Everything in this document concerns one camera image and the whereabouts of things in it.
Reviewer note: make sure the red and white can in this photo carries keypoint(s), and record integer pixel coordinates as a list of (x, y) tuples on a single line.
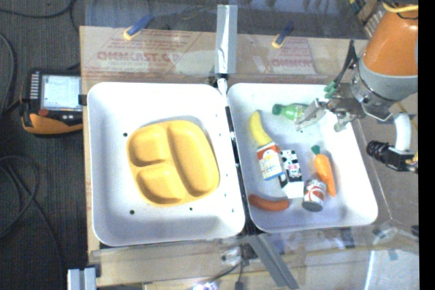
[(314, 195)]

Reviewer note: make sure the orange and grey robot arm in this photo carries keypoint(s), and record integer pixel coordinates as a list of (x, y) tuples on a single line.
[(391, 44)]

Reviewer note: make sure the white plastic tray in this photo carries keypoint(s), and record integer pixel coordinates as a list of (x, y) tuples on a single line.
[(350, 193), (108, 159)]

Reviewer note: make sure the black cylinder on white bracket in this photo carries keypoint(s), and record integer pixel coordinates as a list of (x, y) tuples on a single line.
[(402, 132)]

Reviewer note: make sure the green plastic bottle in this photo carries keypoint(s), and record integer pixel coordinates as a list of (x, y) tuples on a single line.
[(289, 110)]

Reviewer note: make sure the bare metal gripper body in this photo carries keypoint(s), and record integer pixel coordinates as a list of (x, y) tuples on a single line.
[(353, 105)]

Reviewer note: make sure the white carton with cow print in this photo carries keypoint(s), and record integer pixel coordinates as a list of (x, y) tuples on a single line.
[(293, 176)]

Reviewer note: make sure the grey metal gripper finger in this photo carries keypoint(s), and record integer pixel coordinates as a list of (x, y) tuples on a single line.
[(344, 120), (311, 113)]

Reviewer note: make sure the orange sausage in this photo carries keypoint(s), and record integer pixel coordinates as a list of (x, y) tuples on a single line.
[(268, 203)]

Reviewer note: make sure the orange carrot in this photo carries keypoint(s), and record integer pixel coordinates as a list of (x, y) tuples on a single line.
[(324, 169)]

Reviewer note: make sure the brown cardboard board red print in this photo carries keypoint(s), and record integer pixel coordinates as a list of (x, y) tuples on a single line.
[(142, 54)]

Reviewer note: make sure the yellow divided plate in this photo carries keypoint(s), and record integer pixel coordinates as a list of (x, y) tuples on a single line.
[(173, 163)]

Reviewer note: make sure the white bottle with orange label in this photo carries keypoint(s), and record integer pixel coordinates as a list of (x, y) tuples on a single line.
[(270, 161)]

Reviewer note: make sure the yellow banana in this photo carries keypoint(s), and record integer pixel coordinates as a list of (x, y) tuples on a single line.
[(258, 129)]

